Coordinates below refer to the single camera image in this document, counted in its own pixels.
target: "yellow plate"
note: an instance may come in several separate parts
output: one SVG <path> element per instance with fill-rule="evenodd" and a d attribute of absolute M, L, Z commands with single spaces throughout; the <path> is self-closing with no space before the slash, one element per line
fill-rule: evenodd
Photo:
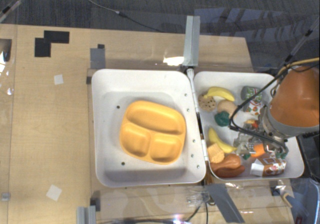
<path fill-rule="evenodd" d="M 124 113 L 120 145 L 132 157 L 155 164 L 176 161 L 184 147 L 186 121 L 176 110 L 139 100 Z"/>

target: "white sticker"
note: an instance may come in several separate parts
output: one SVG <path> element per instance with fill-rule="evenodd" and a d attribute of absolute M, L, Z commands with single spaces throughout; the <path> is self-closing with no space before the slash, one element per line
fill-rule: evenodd
<path fill-rule="evenodd" d="M 62 74 L 57 74 L 54 76 L 54 84 L 57 85 L 62 85 L 64 83 L 64 78 Z"/>
<path fill-rule="evenodd" d="M 46 196 L 54 201 L 58 201 L 61 192 L 62 192 L 61 188 L 58 188 L 55 185 L 51 185 L 48 192 L 46 193 Z"/>

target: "yellow banana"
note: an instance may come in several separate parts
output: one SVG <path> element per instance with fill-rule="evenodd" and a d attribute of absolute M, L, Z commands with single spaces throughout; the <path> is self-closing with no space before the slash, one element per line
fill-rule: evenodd
<path fill-rule="evenodd" d="M 209 128 L 208 137 L 209 137 L 209 141 L 210 141 L 212 144 L 213 144 L 213 143 L 217 143 L 218 146 L 220 147 L 220 149 L 222 149 L 223 152 L 226 153 L 226 154 L 229 154 L 229 153 L 231 153 L 232 151 L 237 150 L 236 147 L 231 146 L 231 145 L 223 142 L 223 141 L 219 138 L 218 134 L 216 133 L 216 131 L 215 131 L 212 127 Z"/>
<path fill-rule="evenodd" d="M 206 99 L 210 96 L 220 96 L 223 97 L 225 99 L 227 99 L 228 101 L 234 102 L 235 101 L 235 97 L 233 96 L 233 94 L 231 93 L 231 91 L 229 91 L 228 89 L 222 88 L 222 87 L 210 87 L 208 92 L 203 95 L 203 97 Z"/>

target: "yellow cable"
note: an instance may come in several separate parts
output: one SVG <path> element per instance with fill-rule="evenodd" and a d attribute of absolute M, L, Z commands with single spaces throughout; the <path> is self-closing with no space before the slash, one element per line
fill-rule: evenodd
<path fill-rule="evenodd" d="M 305 63 L 310 63 L 310 62 L 318 62 L 319 61 L 319 57 L 316 58 L 309 58 L 309 59 L 303 59 L 303 60 L 299 60 L 296 62 L 292 62 L 286 66 L 284 66 L 283 68 L 280 69 L 280 71 L 278 72 L 278 75 L 284 71 L 285 69 L 288 69 L 290 67 L 296 66 L 296 65 L 300 65 L 300 64 L 305 64 Z"/>

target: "wooden table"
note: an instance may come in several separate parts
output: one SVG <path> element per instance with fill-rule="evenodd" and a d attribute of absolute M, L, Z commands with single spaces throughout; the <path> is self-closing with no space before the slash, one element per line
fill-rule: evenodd
<path fill-rule="evenodd" d="M 0 26 L 1 31 L 10 31 L 11 25 Z M 35 38 L 43 38 L 44 30 L 70 32 L 69 44 L 52 44 L 51 58 L 34 54 Z M 168 33 L 17 26 L 9 224 L 75 224 L 77 207 L 89 206 L 94 192 L 91 191 L 94 171 L 91 173 L 90 167 L 86 85 L 90 48 L 105 45 L 107 68 L 167 69 L 164 57 L 182 56 L 184 37 Z M 204 69 L 214 67 L 217 71 L 252 71 L 245 39 L 239 37 L 200 36 L 199 63 Z M 55 85 L 56 75 L 63 76 L 63 84 Z M 46 196 L 51 185 L 62 190 L 57 201 Z M 243 199 L 243 194 L 234 190 L 233 198 L 236 205 L 243 205 L 241 211 L 254 211 L 244 214 L 248 223 L 254 222 L 256 216 L 263 220 L 260 223 L 272 219 L 277 223 L 292 222 L 290 210 L 281 198 L 270 196 L 268 183 L 244 186 L 251 194 Z M 104 220 L 148 213 L 162 216 L 166 211 L 159 205 L 164 202 L 182 211 L 186 209 L 184 203 L 177 206 L 175 201 L 179 196 L 185 198 L 183 186 L 101 189 L 101 197 L 112 202 L 97 215 Z M 157 191 L 157 203 L 150 189 Z M 223 220 L 216 206 L 210 206 L 209 211 L 211 220 Z M 201 209 L 193 221 L 203 223 L 205 217 Z"/>

